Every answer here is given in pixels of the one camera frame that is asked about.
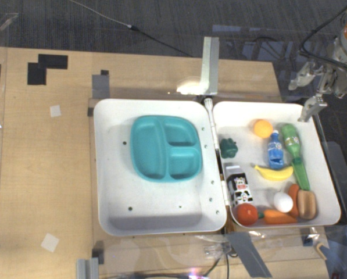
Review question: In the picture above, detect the teal divided plate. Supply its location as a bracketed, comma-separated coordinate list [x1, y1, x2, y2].
[130, 115, 204, 184]

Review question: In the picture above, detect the green plastic bottle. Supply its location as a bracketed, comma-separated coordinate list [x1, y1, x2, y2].
[280, 123, 312, 192]

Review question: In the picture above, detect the orange toy fruit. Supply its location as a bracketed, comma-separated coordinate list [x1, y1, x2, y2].
[253, 119, 274, 140]

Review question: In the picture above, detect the blue plastic bottle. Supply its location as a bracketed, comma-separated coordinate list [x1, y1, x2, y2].
[267, 130, 285, 170]

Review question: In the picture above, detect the tan bread bun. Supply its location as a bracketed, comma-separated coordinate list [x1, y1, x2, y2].
[296, 189, 317, 221]

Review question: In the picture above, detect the green toy broccoli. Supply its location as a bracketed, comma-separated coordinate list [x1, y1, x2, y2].
[219, 137, 239, 159]

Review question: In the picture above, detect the yellow banana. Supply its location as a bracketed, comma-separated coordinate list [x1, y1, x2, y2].
[253, 163, 295, 183]

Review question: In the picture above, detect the red toy tomato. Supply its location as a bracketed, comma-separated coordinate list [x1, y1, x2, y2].
[236, 203, 260, 227]

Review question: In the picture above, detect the white plastic tray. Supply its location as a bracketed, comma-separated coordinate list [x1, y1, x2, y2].
[212, 101, 342, 230]
[92, 98, 228, 238]

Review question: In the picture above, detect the orange carrot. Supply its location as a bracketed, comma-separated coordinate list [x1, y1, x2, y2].
[257, 209, 299, 226]

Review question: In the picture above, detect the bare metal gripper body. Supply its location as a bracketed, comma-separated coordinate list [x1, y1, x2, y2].
[318, 38, 347, 99]

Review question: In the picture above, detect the white egg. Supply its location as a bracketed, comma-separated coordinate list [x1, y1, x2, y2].
[273, 191, 294, 214]

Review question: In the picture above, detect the white cow print carton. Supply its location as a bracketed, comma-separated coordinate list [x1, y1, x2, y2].
[224, 163, 255, 209]

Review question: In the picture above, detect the orange-brown sausage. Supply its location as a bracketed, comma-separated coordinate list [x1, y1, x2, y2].
[287, 183, 302, 219]

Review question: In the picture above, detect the pale wooden board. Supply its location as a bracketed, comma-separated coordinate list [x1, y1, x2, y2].
[0, 45, 334, 279]

